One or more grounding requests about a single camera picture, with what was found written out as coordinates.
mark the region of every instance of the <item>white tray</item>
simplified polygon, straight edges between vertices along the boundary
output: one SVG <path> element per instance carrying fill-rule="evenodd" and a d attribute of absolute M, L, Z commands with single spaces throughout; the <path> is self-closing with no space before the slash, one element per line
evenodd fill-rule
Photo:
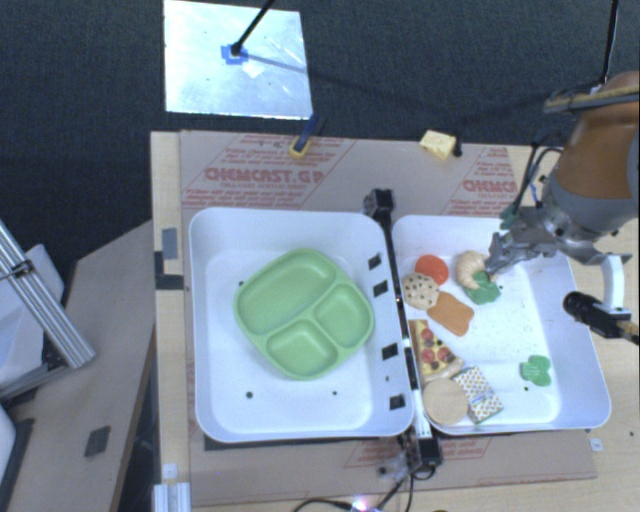
<path fill-rule="evenodd" d="M 391 272 L 382 230 L 372 219 L 355 213 L 211 208 L 193 218 L 189 239 L 195 410 L 208 436 L 222 442 L 379 437 L 410 425 L 411 391 Z M 277 370 L 233 314 L 239 283 L 297 248 L 331 258 L 363 292 L 375 316 L 365 344 L 311 381 Z M 381 263 L 370 270 L 375 256 Z M 385 281 L 388 291 L 374 296 L 373 287 Z M 382 349 L 394 344 L 398 354 L 383 359 Z"/>
<path fill-rule="evenodd" d="M 498 227 L 495 219 L 406 216 L 393 228 L 400 277 L 413 271 L 419 256 L 435 254 L 450 272 L 441 289 L 475 311 L 462 337 L 405 303 L 407 319 L 426 318 L 434 334 L 467 366 L 480 368 L 504 405 L 503 411 L 477 426 L 465 419 L 438 428 L 470 435 L 601 426 L 609 418 L 611 403 L 588 328 L 562 307 L 565 295 L 575 290 L 566 256 L 558 253 L 516 265 L 499 277 L 501 296 L 492 304 L 474 304 L 455 282 L 456 255 L 467 250 L 488 254 L 491 234 Z M 520 363 L 533 354 L 551 360 L 548 387 L 520 377 Z"/>
<path fill-rule="evenodd" d="M 502 296 L 478 306 L 455 283 L 454 258 L 486 253 L 495 219 L 407 216 L 393 239 L 400 277 L 422 254 L 450 267 L 441 288 L 475 310 L 468 333 L 457 337 L 430 320 L 467 366 L 478 366 L 504 410 L 480 425 L 465 419 L 436 425 L 450 435 L 595 428 L 611 404 L 586 326 L 562 308 L 575 283 L 564 255 L 523 262 L 499 279 Z M 392 436 L 413 417 L 403 357 L 383 359 L 401 331 L 380 227 L 362 214 L 211 208 L 190 225 L 196 373 L 196 417 L 202 430 L 223 442 Z M 341 366 L 312 381 L 295 381 L 273 367 L 244 336 L 233 315 L 241 281 L 292 249 L 324 252 L 356 283 L 375 315 L 372 337 Z M 381 264 L 369 270 L 368 260 Z M 374 297 L 387 281 L 389 292 Z M 427 318 L 405 305 L 407 318 Z M 398 352 L 402 354 L 401 345 Z M 524 381 L 519 365 L 530 355 L 551 360 L 552 384 Z M 390 408 L 394 397 L 405 406 Z"/>

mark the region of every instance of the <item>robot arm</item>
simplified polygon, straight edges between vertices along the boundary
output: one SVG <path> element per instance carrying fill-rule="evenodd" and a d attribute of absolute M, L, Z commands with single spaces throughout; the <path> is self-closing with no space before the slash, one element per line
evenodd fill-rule
<path fill-rule="evenodd" d="M 602 88 L 608 97 L 616 90 L 636 88 L 640 73 L 612 78 Z M 520 207 L 520 200 L 535 176 L 540 158 L 535 149 L 526 169 L 522 190 L 503 214 L 494 233 L 485 269 L 507 272 L 520 261 L 560 251 L 584 265 L 600 265 L 605 278 L 604 300 L 575 292 L 565 309 L 605 337 L 626 337 L 630 313 L 622 307 L 622 264 L 631 256 L 603 254 L 594 243 L 638 216 L 638 99 L 590 108 L 579 118 L 562 154 L 546 181 L 535 207 Z"/>

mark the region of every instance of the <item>toy food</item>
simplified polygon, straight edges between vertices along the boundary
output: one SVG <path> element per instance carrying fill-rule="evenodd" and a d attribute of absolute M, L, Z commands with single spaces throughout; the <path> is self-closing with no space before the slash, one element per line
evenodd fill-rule
<path fill-rule="evenodd" d="M 432 277 L 438 285 L 443 285 L 449 279 L 447 264 L 433 254 L 425 254 L 418 258 L 414 270 L 419 274 Z"/>
<path fill-rule="evenodd" d="M 414 272 L 402 280 L 402 292 L 409 306 L 429 309 L 436 304 L 440 288 L 432 277 Z"/>
<path fill-rule="evenodd" d="M 544 356 L 531 356 L 526 363 L 520 363 L 520 375 L 524 380 L 533 382 L 536 386 L 551 384 L 549 369 L 551 361 Z"/>
<path fill-rule="evenodd" d="M 464 390 L 449 379 L 429 382 L 422 391 L 424 410 L 430 419 L 441 425 L 453 425 L 469 410 Z"/>
<path fill-rule="evenodd" d="M 456 262 L 456 279 L 465 288 L 477 290 L 480 286 L 473 279 L 476 272 L 484 271 L 485 256 L 476 251 L 463 252 Z"/>
<path fill-rule="evenodd" d="M 423 388 L 433 379 L 449 379 L 462 370 L 464 361 L 433 334 L 426 320 L 409 320 L 409 332 Z"/>
<path fill-rule="evenodd" d="M 456 336 L 464 336 L 473 318 L 473 309 L 448 292 L 440 292 L 435 306 L 427 309 L 427 315 Z"/>
<path fill-rule="evenodd" d="M 469 402 L 469 418 L 478 424 L 498 414 L 504 406 L 477 366 L 463 370 L 453 380 L 458 383 Z"/>
<path fill-rule="evenodd" d="M 342 364 L 374 328 L 367 298 L 315 249 L 289 251 L 251 275 L 236 291 L 233 312 L 271 364 L 298 380 Z"/>
<path fill-rule="evenodd" d="M 478 288 L 465 288 L 464 291 L 473 302 L 478 305 L 487 304 L 495 301 L 500 296 L 498 286 L 489 279 L 489 275 L 486 272 L 479 270 L 472 277 Z"/>

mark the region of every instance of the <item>toy cookie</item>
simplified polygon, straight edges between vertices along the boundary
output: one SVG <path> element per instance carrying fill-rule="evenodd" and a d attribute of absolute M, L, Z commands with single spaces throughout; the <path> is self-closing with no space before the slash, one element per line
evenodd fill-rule
<path fill-rule="evenodd" d="M 431 380 L 450 379 L 462 370 L 464 361 L 433 334 L 426 320 L 409 320 L 409 331 L 423 388 Z"/>
<path fill-rule="evenodd" d="M 416 309 L 429 309 L 436 304 L 440 288 L 432 277 L 414 272 L 402 280 L 404 300 Z"/>
<path fill-rule="evenodd" d="M 464 336 L 469 330 L 473 309 L 450 293 L 440 292 L 438 302 L 427 309 L 427 315 L 456 336 Z"/>

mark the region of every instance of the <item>toy pizza slice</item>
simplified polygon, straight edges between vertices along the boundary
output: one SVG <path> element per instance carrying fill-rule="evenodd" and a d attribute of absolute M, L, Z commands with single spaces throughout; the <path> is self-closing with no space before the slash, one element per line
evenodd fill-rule
<path fill-rule="evenodd" d="M 450 379 L 462 370 L 464 361 L 433 334 L 426 320 L 409 320 L 409 330 L 423 388 L 433 379 Z"/>

